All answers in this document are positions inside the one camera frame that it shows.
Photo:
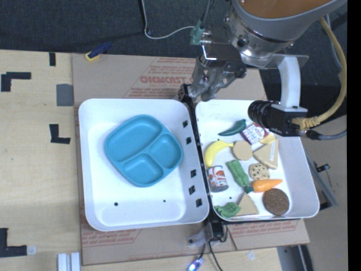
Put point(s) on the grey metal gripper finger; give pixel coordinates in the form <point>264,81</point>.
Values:
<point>199,83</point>
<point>215,86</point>

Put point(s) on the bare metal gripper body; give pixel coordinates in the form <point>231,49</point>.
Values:
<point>225,56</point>

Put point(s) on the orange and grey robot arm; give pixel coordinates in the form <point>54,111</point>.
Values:
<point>285,1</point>

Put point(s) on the green chili pepper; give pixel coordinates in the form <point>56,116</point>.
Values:
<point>231,130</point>

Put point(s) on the white and red packet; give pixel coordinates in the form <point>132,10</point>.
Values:
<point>253,133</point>

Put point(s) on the yellow banana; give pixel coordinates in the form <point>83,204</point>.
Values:
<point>212,151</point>

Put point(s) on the round tan biscuit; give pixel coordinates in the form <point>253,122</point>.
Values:
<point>242,150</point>

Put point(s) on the small yellow cheese piece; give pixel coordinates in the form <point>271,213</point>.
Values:
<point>268,139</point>

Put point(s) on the tan triangular bread slice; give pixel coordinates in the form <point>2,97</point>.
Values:
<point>266,155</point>

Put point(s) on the brown cardboard board red print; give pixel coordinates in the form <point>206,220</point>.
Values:
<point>112,78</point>

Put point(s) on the blue divided plate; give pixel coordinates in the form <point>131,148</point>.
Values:
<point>135,143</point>

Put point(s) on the small red and white can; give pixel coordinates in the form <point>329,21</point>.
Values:
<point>217,179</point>

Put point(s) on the chocolate chip cookie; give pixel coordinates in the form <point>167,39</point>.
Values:
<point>259,171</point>

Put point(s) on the orange carrot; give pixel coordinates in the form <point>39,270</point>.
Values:
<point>265,185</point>

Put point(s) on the white plastic tray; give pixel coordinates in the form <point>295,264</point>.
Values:
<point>141,205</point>
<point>299,162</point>

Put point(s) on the green lettuce leaf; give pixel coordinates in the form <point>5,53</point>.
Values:
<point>228,210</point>

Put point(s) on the tan wedge slice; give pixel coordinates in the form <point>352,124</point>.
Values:
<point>247,207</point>

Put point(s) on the round brown burger patty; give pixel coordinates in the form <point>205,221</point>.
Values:
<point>276,202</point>

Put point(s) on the black cylinder on white bracket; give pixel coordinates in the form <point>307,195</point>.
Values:
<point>276,117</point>

